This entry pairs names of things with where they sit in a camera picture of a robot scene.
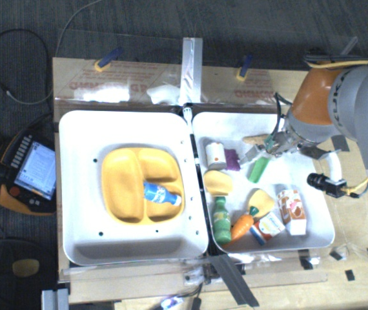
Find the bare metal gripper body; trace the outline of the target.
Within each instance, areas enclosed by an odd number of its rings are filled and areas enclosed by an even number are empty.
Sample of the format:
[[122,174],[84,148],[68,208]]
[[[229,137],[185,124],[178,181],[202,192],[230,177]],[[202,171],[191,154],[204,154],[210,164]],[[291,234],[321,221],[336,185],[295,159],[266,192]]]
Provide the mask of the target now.
[[302,147],[303,141],[297,138],[295,133],[286,130],[275,132],[267,136],[267,153],[272,156],[294,153]]

